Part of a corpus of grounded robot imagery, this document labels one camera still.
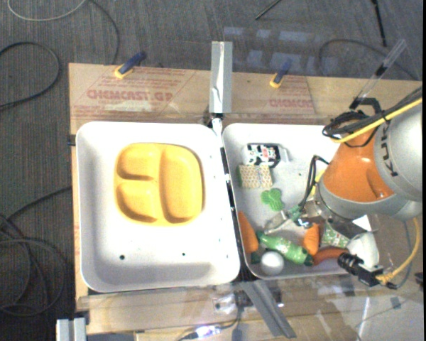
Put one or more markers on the green broccoli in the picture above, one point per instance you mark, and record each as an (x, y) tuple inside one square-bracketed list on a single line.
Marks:
[(272, 199)]

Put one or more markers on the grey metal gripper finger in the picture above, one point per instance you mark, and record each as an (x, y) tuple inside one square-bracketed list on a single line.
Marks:
[(277, 222), (306, 222)]

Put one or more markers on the green and white packet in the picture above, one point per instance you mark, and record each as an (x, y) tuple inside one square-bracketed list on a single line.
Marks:
[(333, 238)]

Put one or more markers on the yellow divided plate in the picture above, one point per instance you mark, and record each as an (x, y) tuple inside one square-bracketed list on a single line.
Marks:
[(179, 183)]

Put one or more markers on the white ball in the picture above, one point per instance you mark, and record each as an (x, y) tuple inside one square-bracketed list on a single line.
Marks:
[(272, 263)]

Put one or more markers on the white plastic tray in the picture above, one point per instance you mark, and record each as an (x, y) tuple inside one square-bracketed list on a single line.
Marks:
[(156, 250), (294, 176)]

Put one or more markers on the black cylinder on white bracket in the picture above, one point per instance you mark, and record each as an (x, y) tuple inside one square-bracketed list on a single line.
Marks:
[(365, 250)]

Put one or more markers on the orange carrot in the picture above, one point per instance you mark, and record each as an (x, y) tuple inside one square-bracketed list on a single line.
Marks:
[(312, 240), (248, 233)]

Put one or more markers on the brown cardboard board red print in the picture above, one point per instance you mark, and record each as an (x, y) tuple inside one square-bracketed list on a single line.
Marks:
[(145, 94)]

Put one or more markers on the beige patterned packet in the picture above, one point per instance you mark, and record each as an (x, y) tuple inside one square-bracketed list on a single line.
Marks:
[(255, 177)]

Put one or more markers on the black and white carton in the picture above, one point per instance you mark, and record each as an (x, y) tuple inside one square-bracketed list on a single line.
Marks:
[(264, 155)]

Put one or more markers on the orange sausage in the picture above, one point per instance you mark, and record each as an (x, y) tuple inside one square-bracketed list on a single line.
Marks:
[(328, 255)]

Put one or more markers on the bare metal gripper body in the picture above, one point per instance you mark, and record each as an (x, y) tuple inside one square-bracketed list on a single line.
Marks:
[(314, 212)]

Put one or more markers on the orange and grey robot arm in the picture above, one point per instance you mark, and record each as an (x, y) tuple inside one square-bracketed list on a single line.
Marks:
[(355, 176)]

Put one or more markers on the green bottle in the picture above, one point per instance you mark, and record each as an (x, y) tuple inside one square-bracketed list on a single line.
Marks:
[(285, 249)]

